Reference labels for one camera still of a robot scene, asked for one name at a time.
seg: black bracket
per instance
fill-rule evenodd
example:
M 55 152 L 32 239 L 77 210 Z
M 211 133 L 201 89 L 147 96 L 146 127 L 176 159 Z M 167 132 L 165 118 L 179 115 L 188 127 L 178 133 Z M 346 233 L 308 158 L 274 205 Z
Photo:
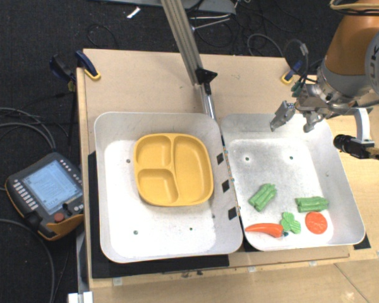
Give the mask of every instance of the black bracket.
M 210 89 L 210 82 L 217 76 L 217 73 L 209 71 L 203 68 L 197 68 L 195 70 L 196 78 L 199 84 L 203 84 L 205 87 L 205 93 L 211 95 L 212 91 Z

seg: button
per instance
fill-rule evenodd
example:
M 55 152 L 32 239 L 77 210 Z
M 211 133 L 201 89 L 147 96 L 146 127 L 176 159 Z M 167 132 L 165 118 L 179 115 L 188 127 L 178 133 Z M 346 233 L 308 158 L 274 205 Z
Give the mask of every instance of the button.
M 56 223 L 62 222 L 64 220 L 64 214 L 61 212 L 58 212 L 54 215 L 54 219 Z

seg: tomato slice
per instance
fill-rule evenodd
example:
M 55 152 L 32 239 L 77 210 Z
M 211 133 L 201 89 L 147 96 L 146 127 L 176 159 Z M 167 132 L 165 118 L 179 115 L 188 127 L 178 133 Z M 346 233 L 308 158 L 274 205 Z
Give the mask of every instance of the tomato slice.
M 327 220 L 320 212 L 309 212 L 304 222 L 310 232 L 320 235 L 327 230 Z

